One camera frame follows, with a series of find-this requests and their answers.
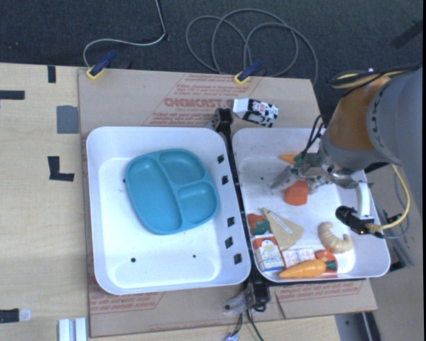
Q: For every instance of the orange and green packet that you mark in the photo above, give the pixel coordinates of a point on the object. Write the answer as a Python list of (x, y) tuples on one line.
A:
[(257, 224)]

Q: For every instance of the thin black rod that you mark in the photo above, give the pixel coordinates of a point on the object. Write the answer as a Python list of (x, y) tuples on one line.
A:
[(238, 194)]

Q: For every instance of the black and white milk carton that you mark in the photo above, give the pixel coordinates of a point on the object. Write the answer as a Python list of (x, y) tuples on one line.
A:
[(257, 111)]

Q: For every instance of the black cylinder on white bracket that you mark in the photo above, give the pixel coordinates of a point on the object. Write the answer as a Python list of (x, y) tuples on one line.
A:
[(351, 219)]

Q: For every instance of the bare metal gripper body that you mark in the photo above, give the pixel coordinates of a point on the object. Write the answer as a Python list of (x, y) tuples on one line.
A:
[(317, 170)]

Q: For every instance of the white plastic tray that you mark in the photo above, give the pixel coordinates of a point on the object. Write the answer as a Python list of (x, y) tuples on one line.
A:
[(163, 261), (326, 208)]

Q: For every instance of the beige pizza slice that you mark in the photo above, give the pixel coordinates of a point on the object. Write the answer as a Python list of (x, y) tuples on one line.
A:
[(284, 231)]

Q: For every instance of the brown cardboard board red print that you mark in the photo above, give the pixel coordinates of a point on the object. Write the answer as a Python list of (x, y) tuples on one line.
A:
[(135, 98)]

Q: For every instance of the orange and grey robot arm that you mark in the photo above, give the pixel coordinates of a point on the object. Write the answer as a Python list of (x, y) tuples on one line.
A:
[(351, 126)]

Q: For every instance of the orange cube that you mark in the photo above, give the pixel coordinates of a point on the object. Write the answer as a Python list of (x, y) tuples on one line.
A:
[(295, 194)]

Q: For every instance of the large orange carrot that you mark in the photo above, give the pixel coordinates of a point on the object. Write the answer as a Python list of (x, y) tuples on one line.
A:
[(303, 269)]

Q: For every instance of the blue divided plate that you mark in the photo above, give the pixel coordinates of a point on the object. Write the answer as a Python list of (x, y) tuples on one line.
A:
[(163, 194)]

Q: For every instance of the white and red carton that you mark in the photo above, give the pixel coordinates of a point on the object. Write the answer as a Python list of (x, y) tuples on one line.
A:
[(268, 254)]

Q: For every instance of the small white packet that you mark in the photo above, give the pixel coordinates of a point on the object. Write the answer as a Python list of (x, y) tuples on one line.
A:
[(298, 256)]

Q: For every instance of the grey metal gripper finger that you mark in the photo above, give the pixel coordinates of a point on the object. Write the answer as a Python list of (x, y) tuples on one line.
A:
[(284, 178), (314, 187)]

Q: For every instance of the beige croissant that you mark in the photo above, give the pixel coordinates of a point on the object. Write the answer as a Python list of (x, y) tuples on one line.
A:
[(332, 240)]

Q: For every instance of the small orange carrot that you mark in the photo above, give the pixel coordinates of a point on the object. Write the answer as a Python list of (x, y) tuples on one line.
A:
[(288, 158)]

